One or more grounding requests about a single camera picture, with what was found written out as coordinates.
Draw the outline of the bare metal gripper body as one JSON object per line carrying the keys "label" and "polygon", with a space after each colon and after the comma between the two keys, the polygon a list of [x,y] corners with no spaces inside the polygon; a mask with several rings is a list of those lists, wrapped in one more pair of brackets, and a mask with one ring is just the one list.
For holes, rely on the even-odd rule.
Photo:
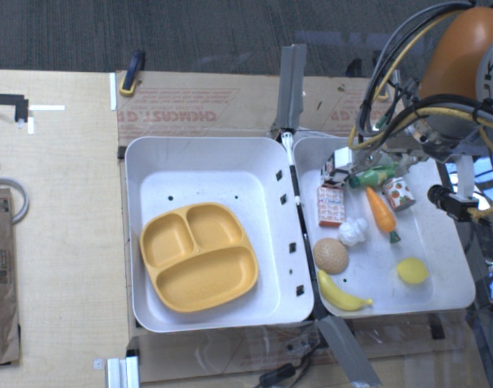
{"label": "bare metal gripper body", "polygon": [[400,128],[388,125],[377,148],[394,161],[406,158],[422,162],[430,158],[424,147],[428,146],[432,136],[433,132],[425,124],[409,124]]}

